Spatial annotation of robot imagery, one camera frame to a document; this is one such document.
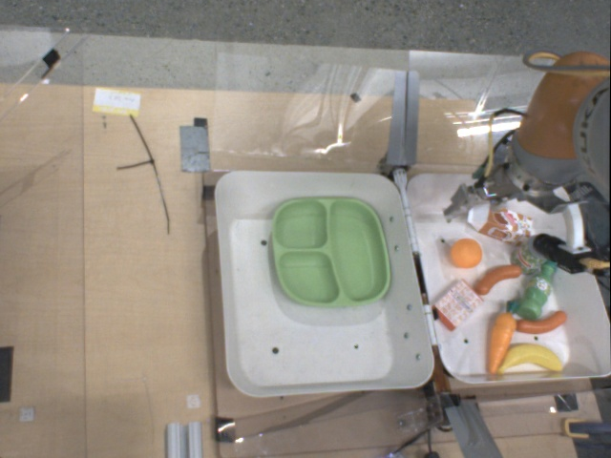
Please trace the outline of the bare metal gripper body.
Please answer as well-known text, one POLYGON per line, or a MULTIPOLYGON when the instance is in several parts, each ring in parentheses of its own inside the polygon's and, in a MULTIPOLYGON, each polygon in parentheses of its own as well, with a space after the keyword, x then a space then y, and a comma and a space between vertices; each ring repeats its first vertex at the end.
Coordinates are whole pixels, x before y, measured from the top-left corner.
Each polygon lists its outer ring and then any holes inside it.
POLYGON ((512 163, 498 164, 483 173, 474 184, 474 192, 483 200, 501 203, 509 200, 542 203, 557 199, 556 187, 546 184, 512 163))

